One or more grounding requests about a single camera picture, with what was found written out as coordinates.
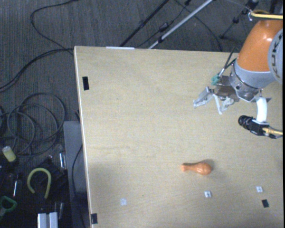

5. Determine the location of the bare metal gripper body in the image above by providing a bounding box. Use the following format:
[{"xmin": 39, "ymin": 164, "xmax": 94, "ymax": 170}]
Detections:
[{"xmin": 213, "ymin": 75, "xmax": 262, "ymax": 103}]

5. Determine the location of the pale wooden board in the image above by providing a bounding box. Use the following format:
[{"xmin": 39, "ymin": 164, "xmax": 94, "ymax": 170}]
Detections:
[{"xmin": 73, "ymin": 46, "xmax": 284, "ymax": 228}]

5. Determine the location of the orange toy chicken drumstick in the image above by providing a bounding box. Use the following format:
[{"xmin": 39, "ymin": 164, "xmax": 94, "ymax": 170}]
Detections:
[{"xmin": 180, "ymin": 161, "xmax": 213, "ymax": 176}]

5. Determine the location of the silver tripod leg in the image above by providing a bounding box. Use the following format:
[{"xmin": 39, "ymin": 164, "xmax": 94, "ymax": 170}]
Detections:
[{"xmin": 148, "ymin": 0, "xmax": 234, "ymax": 49}]

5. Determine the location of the black and silver tripod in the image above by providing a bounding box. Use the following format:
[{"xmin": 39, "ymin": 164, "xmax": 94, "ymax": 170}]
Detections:
[{"xmin": 218, "ymin": 0, "xmax": 284, "ymax": 39}]

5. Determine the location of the black tripod leg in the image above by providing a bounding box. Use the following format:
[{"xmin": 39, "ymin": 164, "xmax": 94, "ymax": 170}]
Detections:
[{"xmin": 118, "ymin": 0, "xmax": 185, "ymax": 48}]

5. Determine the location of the pale yellow small bottle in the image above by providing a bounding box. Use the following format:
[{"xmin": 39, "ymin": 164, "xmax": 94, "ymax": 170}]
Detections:
[{"xmin": 1, "ymin": 145, "xmax": 17, "ymax": 162}]

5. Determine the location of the yellow curved strap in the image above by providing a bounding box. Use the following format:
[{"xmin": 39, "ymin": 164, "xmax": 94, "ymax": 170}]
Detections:
[{"xmin": 27, "ymin": 167, "xmax": 52, "ymax": 200}]

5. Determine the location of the green handled tool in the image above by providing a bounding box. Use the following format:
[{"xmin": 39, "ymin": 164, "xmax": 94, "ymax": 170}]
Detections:
[{"xmin": 0, "ymin": 195, "xmax": 18, "ymax": 228}]

